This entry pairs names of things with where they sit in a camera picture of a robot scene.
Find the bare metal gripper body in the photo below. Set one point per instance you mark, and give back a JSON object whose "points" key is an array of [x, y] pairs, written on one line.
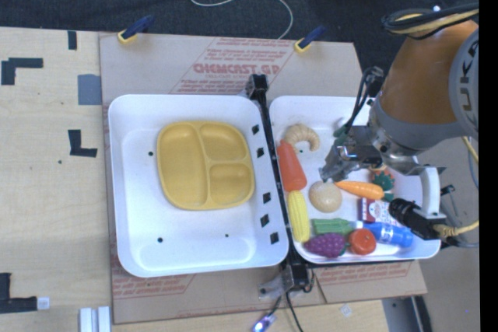
{"points": [[363, 149]]}

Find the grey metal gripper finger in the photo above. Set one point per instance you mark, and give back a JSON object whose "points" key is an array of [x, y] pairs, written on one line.
{"points": [[347, 171], [327, 170]]}

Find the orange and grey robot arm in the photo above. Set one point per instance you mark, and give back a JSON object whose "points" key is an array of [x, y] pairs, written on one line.
{"points": [[420, 81]]}

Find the orange carrot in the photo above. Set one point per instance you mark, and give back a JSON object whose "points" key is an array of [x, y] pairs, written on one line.
{"points": [[362, 189]]}

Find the beige bread roll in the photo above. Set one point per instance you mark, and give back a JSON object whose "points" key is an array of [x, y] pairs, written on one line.
{"points": [[325, 196]]}

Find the green and orange toy vegetable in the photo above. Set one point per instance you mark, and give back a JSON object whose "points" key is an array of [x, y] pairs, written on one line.
{"points": [[383, 179]]}

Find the red orange sausage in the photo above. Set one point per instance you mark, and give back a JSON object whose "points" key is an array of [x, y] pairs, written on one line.
{"points": [[290, 167]]}

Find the beige croissant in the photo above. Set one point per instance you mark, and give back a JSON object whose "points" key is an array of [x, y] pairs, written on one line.
{"points": [[301, 133]]}

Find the red and white carton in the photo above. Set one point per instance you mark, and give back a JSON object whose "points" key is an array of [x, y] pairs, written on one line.
{"points": [[372, 210]]}

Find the yellow corn cob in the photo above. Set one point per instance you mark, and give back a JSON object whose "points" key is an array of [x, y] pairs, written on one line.
{"points": [[299, 215]]}

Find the green pea pod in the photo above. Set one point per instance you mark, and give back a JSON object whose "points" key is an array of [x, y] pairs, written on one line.
{"points": [[330, 226]]}

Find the thin black rod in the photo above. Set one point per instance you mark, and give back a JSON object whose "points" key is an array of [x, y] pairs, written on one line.
{"points": [[272, 151]]}

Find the white plastic tray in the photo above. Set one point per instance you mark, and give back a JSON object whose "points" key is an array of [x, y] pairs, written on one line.
{"points": [[319, 112], [194, 237]]}

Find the orange tomato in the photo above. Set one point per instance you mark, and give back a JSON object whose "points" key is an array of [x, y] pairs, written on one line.
{"points": [[362, 242]]}

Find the purple grapes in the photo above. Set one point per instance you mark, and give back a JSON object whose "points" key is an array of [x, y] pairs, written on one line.
{"points": [[326, 245]]}

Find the blue bottle white cap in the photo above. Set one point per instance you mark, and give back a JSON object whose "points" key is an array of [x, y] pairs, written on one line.
{"points": [[391, 234]]}

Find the yellow divided plate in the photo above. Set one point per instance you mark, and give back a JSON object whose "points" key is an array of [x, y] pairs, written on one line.
{"points": [[183, 167]]}

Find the brown cardboard board red print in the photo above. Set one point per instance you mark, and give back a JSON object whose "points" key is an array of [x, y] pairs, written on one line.
{"points": [[155, 62]]}

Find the black cylinder on white bracket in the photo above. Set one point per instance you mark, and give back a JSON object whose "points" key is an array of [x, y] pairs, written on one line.
{"points": [[412, 217]]}

